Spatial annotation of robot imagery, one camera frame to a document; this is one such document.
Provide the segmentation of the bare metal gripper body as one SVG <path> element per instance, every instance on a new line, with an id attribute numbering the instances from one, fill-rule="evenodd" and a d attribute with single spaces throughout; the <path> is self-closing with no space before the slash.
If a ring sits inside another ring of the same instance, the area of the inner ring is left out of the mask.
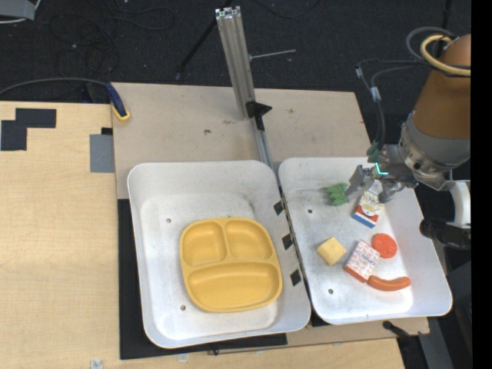
<path id="1" fill-rule="evenodd" d="M 442 163 L 422 148 L 434 151 L 431 138 L 412 128 L 403 128 L 395 145 L 382 145 L 374 152 L 374 178 L 383 191 L 401 191 L 423 184 L 436 191 L 449 191 L 454 181 L 449 179 L 450 165 Z"/>

